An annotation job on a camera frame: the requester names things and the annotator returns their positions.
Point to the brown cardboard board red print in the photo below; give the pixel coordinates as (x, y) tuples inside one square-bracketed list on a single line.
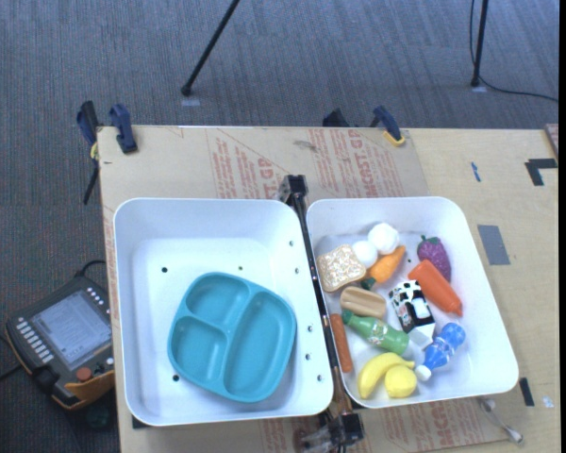
[(245, 168)]

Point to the tan waffle toast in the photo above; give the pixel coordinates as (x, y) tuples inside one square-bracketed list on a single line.
[(339, 268)]

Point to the thin black rod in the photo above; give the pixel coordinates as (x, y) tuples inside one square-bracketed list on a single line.
[(317, 290)]

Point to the white ball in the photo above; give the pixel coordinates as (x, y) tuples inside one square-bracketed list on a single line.
[(364, 254), (383, 238)]

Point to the orange carrot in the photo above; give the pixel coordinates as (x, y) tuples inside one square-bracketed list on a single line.
[(386, 267)]

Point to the tan hot dog bun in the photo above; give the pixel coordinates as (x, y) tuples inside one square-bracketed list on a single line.
[(363, 302)]

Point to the blue divided plate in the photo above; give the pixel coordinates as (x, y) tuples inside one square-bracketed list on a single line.
[(236, 333)]

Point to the orange sausage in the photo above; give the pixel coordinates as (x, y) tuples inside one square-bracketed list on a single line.
[(342, 342)]

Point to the green bottle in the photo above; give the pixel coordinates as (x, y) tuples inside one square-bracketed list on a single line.
[(379, 334)]

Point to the purple grapes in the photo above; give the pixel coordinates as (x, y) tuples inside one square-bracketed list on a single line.
[(435, 255)]

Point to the black and white milk carton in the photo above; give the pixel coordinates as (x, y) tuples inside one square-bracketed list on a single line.
[(411, 307)]

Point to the white plastic tray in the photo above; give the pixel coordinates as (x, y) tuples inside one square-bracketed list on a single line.
[(481, 347), (146, 309)]

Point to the orange bottle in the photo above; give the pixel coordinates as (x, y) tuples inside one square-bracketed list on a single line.
[(436, 288)]

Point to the yellow banana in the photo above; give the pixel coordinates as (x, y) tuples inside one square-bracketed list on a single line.
[(375, 371)]

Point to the yellow lemon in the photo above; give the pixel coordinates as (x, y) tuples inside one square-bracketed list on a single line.
[(400, 381)]

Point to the blue and white bottle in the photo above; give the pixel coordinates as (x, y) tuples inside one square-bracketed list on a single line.
[(443, 349)]

